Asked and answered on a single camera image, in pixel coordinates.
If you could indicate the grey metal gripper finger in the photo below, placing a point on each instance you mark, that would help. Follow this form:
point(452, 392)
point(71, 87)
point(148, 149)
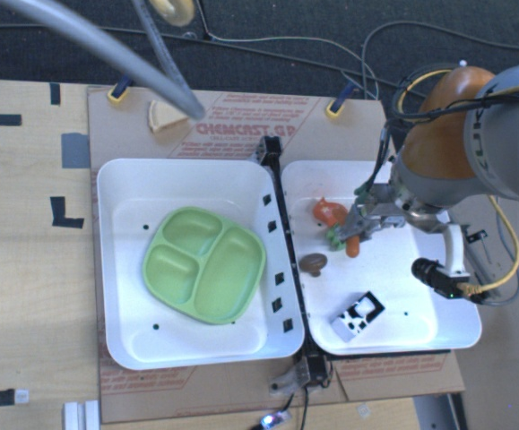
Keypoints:
point(368, 234)
point(348, 226)

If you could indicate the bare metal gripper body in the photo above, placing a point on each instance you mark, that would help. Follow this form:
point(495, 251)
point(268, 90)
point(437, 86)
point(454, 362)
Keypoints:
point(384, 208)

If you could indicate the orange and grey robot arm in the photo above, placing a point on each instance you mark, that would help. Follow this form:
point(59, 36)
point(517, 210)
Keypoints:
point(443, 150)

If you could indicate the green broccoli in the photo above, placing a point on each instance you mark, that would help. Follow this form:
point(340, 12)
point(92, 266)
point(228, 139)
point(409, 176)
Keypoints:
point(333, 236)

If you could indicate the orange carrot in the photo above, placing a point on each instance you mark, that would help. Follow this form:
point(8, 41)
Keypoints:
point(353, 248)

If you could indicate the orange red toy food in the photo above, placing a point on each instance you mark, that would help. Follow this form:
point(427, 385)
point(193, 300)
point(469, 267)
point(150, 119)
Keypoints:
point(326, 211)

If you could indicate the white plastic tray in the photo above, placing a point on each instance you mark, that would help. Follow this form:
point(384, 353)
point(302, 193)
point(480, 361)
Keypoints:
point(129, 285)
point(393, 276)

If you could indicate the brown biscuit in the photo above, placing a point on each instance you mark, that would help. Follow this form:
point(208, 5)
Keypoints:
point(313, 263)

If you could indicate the thin black rod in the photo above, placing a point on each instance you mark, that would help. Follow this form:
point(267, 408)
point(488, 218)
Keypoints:
point(291, 249)

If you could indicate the black and white carton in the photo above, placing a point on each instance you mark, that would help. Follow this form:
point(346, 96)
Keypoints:
point(353, 318)

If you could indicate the green divided plate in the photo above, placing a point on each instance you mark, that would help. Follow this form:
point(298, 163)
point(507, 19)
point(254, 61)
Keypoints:
point(205, 264)

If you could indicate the brown cardboard board red print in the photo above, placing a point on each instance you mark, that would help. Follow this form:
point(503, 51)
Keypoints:
point(241, 397)

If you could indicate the beige pizza slice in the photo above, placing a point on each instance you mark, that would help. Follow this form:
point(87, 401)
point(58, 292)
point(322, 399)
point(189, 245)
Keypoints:
point(162, 117)

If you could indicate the black cylinder on white bracket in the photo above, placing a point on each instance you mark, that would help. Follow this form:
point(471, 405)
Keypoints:
point(440, 276)

